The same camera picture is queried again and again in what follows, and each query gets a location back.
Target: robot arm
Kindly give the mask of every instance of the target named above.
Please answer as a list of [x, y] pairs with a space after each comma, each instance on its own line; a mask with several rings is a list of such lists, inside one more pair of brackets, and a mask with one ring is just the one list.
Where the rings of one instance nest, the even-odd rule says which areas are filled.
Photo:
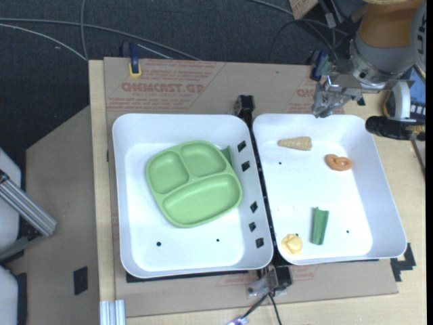
[[316, 117], [325, 118], [334, 108], [350, 100], [359, 101], [364, 93], [389, 91], [396, 108], [389, 118], [392, 122], [380, 117], [379, 124], [371, 119], [367, 129], [384, 135], [378, 133], [378, 126], [389, 124], [393, 128], [386, 129], [388, 137], [407, 139], [413, 129], [403, 134], [391, 130], [417, 124], [410, 119], [411, 83], [400, 78], [412, 66], [425, 78], [427, 0], [367, 1], [370, 5], [350, 43], [350, 56], [334, 62], [326, 81], [317, 83], [312, 111]]

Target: metal frame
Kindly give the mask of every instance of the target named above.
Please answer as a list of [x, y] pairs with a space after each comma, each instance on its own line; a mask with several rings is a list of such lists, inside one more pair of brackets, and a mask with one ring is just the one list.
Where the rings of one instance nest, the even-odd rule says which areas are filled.
[[14, 243], [0, 251], [0, 261], [18, 253], [22, 249], [38, 242], [40, 238], [52, 236], [54, 234], [57, 221], [39, 207], [28, 195], [17, 186], [9, 176], [0, 169], [0, 198], [20, 216], [34, 227], [41, 236], [29, 240], [27, 237], [21, 237]]

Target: black bracket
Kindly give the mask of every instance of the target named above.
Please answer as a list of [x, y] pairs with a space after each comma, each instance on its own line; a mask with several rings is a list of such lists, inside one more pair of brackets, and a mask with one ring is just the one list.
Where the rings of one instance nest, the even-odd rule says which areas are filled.
[[252, 111], [255, 108], [254, 96], [252, 95], [239, 95], [233, 107], [235, 115], [243, 119], [250, 130], [252, 129]]
[[361, 95], [361, 97], [357, 101], [358, 106], [365, 106], [365, 100], [364, 97]]
[[401, 282], [401, 272], [411, 271], [414, 266], [416, 266], [415, 258], [413, 257], [411, 244], [408, 243], [406, 247], [405, 254], [403, 255], [405, 260], [398, 260], [397, 258], [391, 259], [392, 273], [396, 282]]
[[278, 286], [275, 291], [285, 290], [292, 285], [292, 276], [290, 275], [290, 269], [288, 265], [275, 266], [277, 272]]

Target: white tray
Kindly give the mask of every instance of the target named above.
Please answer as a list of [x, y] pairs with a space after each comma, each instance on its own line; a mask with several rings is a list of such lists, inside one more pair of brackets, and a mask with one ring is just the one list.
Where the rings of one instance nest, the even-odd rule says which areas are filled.
[[[350, 115], [264, 114], [254, 121], [277, 247], [296, 265], [397, 257], [406, 237], [373, 136]], [[280, 139], [309, 136], [313, 147], [280, 147]], [[326, 154], [347, 156], [349, 171], [332, 171]], [[329, 211], [323, 245], [311, 243], [313, 209]], [[303, 243], [299, 256], [281, 247], [287, 234]]]
[[[138, 278], [260, 269], [273, 244], [246, 124], [230, 115], [125, 114], [113, 125], [120, 256]], [[179, 228], [160, 212], [145, 178], [146, 162], [177, 144], [203, 139], [231, 148], [243, 198], [210, 223]], [[238, 152], [237, 146], [246, 147]], [[242, 171], [242, 164], [250, 167]]]

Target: toy food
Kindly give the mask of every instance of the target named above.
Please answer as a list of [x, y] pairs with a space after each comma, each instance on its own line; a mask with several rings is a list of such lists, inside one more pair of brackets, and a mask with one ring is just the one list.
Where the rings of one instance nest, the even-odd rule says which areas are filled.
[[286, 252], [292, 255], [300, 255], [302, 250], [302, 240], [296, 234], [288, 234], [281, 241], [281, 245]]
[[278, 146], [293, 148], [297, 150], [310, 150], [312, 148], [311, 138], [301, 136], [296, 138], [286, 138], [278, 141]]
[[336, 171], [347, 171], [352, 168], [353, 163], [345, 156], [336, 156], [335, 154], [328, 154], [325, 157], [325, 162], [328, 166]]
[[322, 211], [321, 209], [319, 209], [319, 207], [316, 207], [314, 209], [313, 235], [311, 237], [311, 243], [317, 245], [323, 244], [328, 217], [329, 211]]

